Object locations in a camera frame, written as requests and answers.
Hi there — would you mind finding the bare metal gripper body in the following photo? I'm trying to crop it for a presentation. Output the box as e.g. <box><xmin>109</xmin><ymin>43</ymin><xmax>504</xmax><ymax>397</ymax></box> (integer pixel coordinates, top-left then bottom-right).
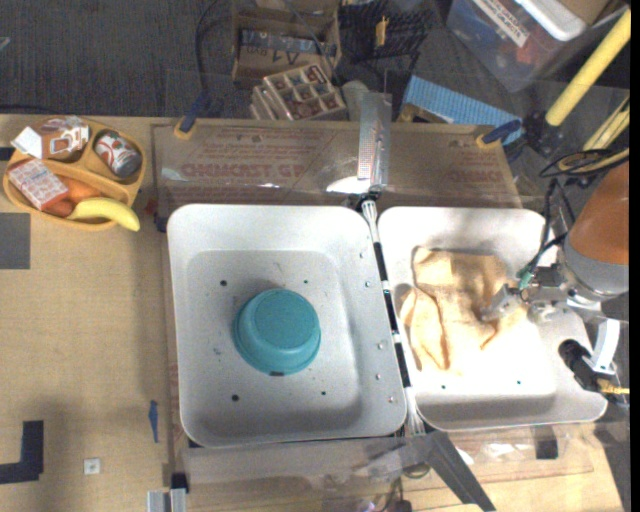
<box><xmin>519</xmin><ymin>264</ymin><xmax>572</xmax><ymax>322</ymax></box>

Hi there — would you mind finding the beige cloth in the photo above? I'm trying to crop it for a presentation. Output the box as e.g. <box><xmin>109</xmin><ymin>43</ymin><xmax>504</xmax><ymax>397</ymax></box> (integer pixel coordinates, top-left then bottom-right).
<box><xmin>398</xmin><ymin>245</ymin><xmax>527</xmax><ymax>372</ymax></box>

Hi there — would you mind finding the white plastic tray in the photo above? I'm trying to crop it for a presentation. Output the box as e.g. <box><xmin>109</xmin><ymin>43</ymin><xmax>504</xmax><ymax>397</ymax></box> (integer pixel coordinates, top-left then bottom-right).
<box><xmin>377</xmin><ymin>205</ymin><xmax>609</xmax><ymax>433</ymax></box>
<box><xmin>166</xmin><ymin>203</ymin><xmax>409</xmax><ymax>448</ymax></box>

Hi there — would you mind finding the teal bowl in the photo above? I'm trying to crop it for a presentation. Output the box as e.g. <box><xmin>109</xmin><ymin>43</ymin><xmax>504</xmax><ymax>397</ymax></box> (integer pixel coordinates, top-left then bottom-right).
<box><xmin>231</xmin><ymin>287</ymin><xmax>323</xmax><ymax>377</ymax></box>

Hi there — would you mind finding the brown cardboard board red print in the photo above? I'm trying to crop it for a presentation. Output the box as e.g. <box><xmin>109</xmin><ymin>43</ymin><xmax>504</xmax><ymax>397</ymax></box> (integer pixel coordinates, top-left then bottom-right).
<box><xmin>149</xmin><ymin>117</ymin><xmax>597</xmax><ymax>487</ymax></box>

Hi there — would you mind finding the yellow banana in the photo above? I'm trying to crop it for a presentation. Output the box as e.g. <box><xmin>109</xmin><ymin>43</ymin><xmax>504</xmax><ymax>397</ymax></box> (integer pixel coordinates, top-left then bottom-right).
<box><xmin>66</xmin><ymin>196</ymin><xmax>142</xmax><ymax>233</ymax></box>

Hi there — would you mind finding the red and white can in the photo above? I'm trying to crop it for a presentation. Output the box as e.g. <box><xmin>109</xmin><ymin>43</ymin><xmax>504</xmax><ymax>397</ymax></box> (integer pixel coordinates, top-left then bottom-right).
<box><xmin>93</xmin><ymin>130</ymin><xmax>143</xmax><ymax>179</ymax></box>

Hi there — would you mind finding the orange divided plate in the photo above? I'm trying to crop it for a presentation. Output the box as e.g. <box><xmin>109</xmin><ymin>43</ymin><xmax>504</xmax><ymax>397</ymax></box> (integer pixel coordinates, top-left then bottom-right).
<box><xmin>2</xmin><ymin>115</ymin><xmax>148</xmax><ymax>233</ymax></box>

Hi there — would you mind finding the orange carrot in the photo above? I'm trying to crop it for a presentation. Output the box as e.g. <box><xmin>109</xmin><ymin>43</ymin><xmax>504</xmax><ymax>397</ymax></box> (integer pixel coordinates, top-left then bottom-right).
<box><xmin>43</xmin><ymin>175</ymin><xmax>103</xmax><ymax>219</ymax></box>

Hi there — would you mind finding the white and brown carton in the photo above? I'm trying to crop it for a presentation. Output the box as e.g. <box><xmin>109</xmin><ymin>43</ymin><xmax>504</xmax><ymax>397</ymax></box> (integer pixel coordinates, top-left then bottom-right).
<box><xmin>10</xmin><ymin>117</ymin><xmax>91</xmax><ymax>162</ymax></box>

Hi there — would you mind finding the pink and white packet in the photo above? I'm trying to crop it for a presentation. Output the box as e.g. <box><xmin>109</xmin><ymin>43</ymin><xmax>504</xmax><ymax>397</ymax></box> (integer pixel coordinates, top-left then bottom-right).
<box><xmin>6</xmin><ymin>158</ymin><xmax>70</xmax><ymax>212</ymax></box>

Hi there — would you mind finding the black cylinder on white bracket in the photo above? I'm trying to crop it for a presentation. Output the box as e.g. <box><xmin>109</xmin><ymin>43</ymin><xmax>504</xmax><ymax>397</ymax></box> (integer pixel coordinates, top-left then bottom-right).
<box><xmin>557</xmin><ymin>317</ymin><xmax>622</xmax><ymax>396</ymax></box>

